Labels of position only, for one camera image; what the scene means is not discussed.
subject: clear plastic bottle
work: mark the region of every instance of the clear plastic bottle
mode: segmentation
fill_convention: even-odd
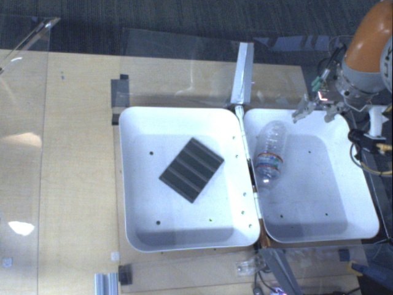
[[[254,169],[259,187],[269,188],[279,177],[287,130],[281,121],[269,122],[257,136]]]

